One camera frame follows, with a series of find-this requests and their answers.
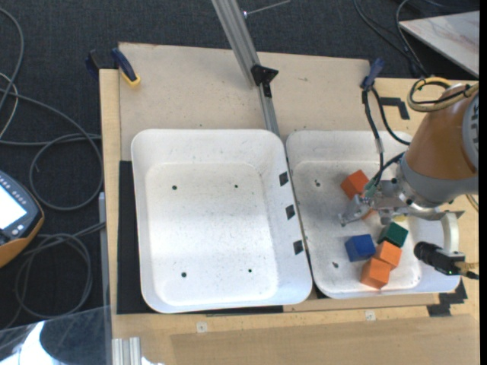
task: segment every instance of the blue connector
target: blue connector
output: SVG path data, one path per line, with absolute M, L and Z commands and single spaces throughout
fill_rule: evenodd
M 368 76 L 364 78 L 364 80 L 362 81 L 360 88 L 368 90 L 371 87 L 371 85 L 374 83 L 380 71 L 383 69 L 384 65 L 385 62 L 383 59 L 381 58 L 376 59 L 371 66 L 371 71 L 369 72 Z

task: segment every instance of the blue block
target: blue block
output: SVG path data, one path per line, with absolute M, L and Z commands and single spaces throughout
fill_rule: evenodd
M 350 262 L 364 261 L 375 254 L 374 241 L 370 234 L 354 235 L 345 242 Z

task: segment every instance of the screen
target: screen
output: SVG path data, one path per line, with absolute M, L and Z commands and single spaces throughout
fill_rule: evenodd
M 12 196 L 0 186 L 0 229 L 10 226 L 26 213 L 27 211 L 25 211 Z

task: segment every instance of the green block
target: green block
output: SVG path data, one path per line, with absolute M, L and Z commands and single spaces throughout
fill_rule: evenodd
M 377 243 L 382 243 L 384 240 L 387 240 L 397 247 L 403 247 L 407 235 L 408 230 L 395 222 L 391 222 L 382 229 Z

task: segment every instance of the wooden table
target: wooden table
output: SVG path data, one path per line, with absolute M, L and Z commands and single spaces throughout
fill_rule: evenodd
M 129 60 L 138 61 L 131 55 L 130 47 L 123 50 Z M 205 56 L 221 61 L 211 68 L 225 69 L 225 64 L 235 64 L 228 50 L 174 48 L 161 46 L 163 56 L 183 60 L 183 65 L 197 63 L 201 72 L 193 79 L 205 80 Z M 275 110 L 278 124 L 284 134 L 307 126 L 293 121 L 308 118 L 313 129 L 366 129 L 360 103 L 358 84 L 368 71 L 368 63 L 358 60 L 328 59 L 324 57 L 289 56 L 260 53 L 263 64 L 277 67 L 280 76 L 273 82 Z M 142 82 L 151 81 L 141 66 Z M 181 77 L 175 71 L 173 78 L 164 82 L 161 90 L 165 95 L 177 94 Z M 413 80 L 377 79 L 376 88 L 382 97 L 402 97 L 410 89 Z M 100 72 L 100 105 L 103 133 L 103 158 L 105 192 L 107 199 L 107 238 L 110 266 L 110 299 L 116 304 L 116 253 L 119 204 L 119 161 L 123 158 L 121 139 L 121 106 L 126 83 L 120 80 L 118 71 Z M 180 101 L 186 101 L 188 91 Z M 289 107 L 298 100 L 305 100 L 294 110 Z M 199 97 L 201 104 L 208 100 Z M 151 101 L 144 97 L 143 103 Z M 326 103 L 320 121 L 320 104 Z M 373 112 L 379 128 L 377 107 Z M 411 113 L 409 121 L 401 120 L 397 109 L 387 107 L 387 117 L 393 129 L 413 135 L 421 121 L 421 115 Z M 355 115 L 350 118 L 350 109 Z M 465 210 L 460 219 L 460 248 L 471 261 L 478 261 L 478 216 L 464 197 L 458 198 L 450 209 Z M 166 365 L 198 364 L 295 364 L 310 363 L 479 363 L 479 282 L 465 280 L 469 299 L 463 304 L 452 305 L 452 317 L 431 318 L 426 305 L 438 304 L 437 294 L 411 294 L 350 300 L 316 299 L 285 307 L 279 314 L 246 316 L 162 315 L 134 314 L 117 315 L 112 307 L 113 337 L 141 338 L 142 353 L 152 362 Z

